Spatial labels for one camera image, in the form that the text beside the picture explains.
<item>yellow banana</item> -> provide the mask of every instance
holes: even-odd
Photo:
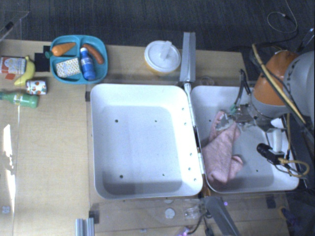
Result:
[[[25,59],[26,59],[25,73],[14,82],[15,86],[25,86],[26,81],[33,78],[35,74],[35,64],[33,63],[33,61],[30,60],[29,56],[26,56]]]

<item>sausage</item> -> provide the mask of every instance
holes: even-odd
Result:
[[[93,57],[95,58],[98,64],[102,65],[104,63],[104,59],[102,55],[92,45],[83,44],[82,47],[85,47],[86,49],[88,49],[88,52],[93,55]]]

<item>pink towel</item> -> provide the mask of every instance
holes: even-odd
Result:
[[[206,174],[210,183],[226,184],[235,178],[243,167],[242,159],[239,156],[232,156],[233,143],[241,134],[236,123],[223,131],[216,130],[216,125],[223,114],[223,111],[217,113],[211,126],[209,143],[202,149]]]

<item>carrot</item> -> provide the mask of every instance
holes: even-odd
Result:
[[[67,51],[69,51],[75,45],[76,45],[75,42],[69,42],[69,43],[55,45],[51,49],[51,52],[53,53],[54,56],[58,56],[59,57],[59,56],[64,55]]]
[[[92,45],[83,44],[82,47],[85,47],[86,49],[88,49],[88,52],[93,55],[93,57],[95,58],[98,64],[102,65],[104,63],[104,59],[102,55]]]

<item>blue tray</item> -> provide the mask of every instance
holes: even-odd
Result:
[[[68,52],[66,52],[63,56],[56,57],[51,56],[50,57],[50,67],[51,72],[55,76],[55,78],[61,82],[69,83],[69,84],[96,84],[102,81],[105,76],[107,75],[108,70],[108,59],[107,59],[107,52],[104,43],[97,37],[93,36],[87,36],[87,35],[66,35],[66,36],[60,36],[51,43],[50,50],[55,46],[63,43],[68,42],[75,42],[76,45],[70,49]],[[56,72],[56,64],[62,61],[66,61],[68,59],[78,58],[80,60],[80,48],[83,44],[89,44],[93,46],[98,52],[103,56],[104,63],[98,64],[93,56],[91,58],[93,59],[94,64],[94,70],[96,74],[95,80],[88,81],[83,77],[83,73],[75,74],[70,77],[66,78],[60,78],[57,75]]]

